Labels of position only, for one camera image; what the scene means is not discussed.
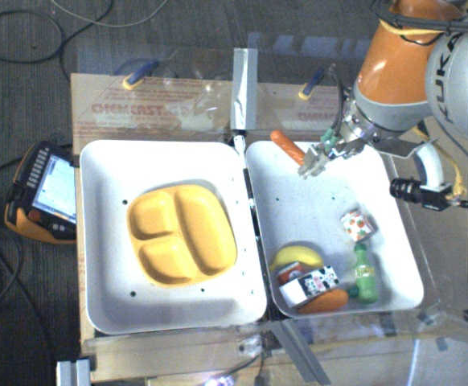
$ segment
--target gray floor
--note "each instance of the gray floor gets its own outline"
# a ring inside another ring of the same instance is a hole
[[[98,18],[108,6],[108,0],[57,1],[85,18]],[[103,21],[109,25],[136,22],[160,2],[114,0]],[[150,21],[138,26],[93,25],[82,31],[65,45],[62,64],[67,74],[114,74],[130,60],[167,59],[175,50],[229,53],[235,47],[250,47],[260,52],[262,81],[302,83],[319,66],[336,62],[348,83],[355,79],[377,26],[368,9],[371,2],[169,0]],[[22,156],[39,140],[72,141],[71,92],[60,62],[57,56],[35,60],[56,51],[58,27],[67,38],[88,24],[50,0],[0,0],[0,13],[6,10],[32,13],[0,16],[0,165]],[[214,67],[197,71],[181,54],[170,64],[179,77],[215,78],[230,67],[206,61],[203,64]],[[14,169],[13,165],[0,171],[0,228]],[[76,248],[17,238],[23,251],[18,279],[24,292],[14,285],[0,304],[0,385],[54,384],[55,362],[79,355]],[[12,267],[14,246],[2,235],[0,250]],[[2,288],[9,278],[2,267]]]

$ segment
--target yellow plate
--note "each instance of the yellow plate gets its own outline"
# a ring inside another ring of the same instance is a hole
[[[130,204],[127,224],[136,257],[157,285],[192,285],[236,263],[230,223],[205,187],[181,185],[145,193]]]

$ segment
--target carrot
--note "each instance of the carrot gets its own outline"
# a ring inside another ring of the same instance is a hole
[[[348,292],[343,289],[329,290],[324,294],[320,294],[317,298],[314,298],[304,306],[298,308],[298,313],[309,314],[309,313],[320,313],[329,312],[336,310],[341,306],[345,306],[348,303]]]

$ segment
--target blue clamp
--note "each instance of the blue clamp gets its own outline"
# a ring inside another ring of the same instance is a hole
[[[136,86],[140,85],[143,81],[143,77],[150,76],[152,71],[159,65],[157,60],[151,60],[148,63],[141,66],[131,75],[123,79],[123,87],[127,90],[132,90]]]
[[[316,86],[324,76],[325,72],[323,68],[319,68],[314,76],[302,86],[300,92],[298,92],[298,97],[302,100],[309,100],[313,95],[314,86]]]

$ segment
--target toy bottle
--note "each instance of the toy bottle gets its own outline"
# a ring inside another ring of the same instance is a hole
[[[359,289],[357,299],[361,303],[375,303],[379,300],[376,288],[376,271],[367,257],[366,245],[358,243],[354,247],[357,261],[355,262],[355,284]]]

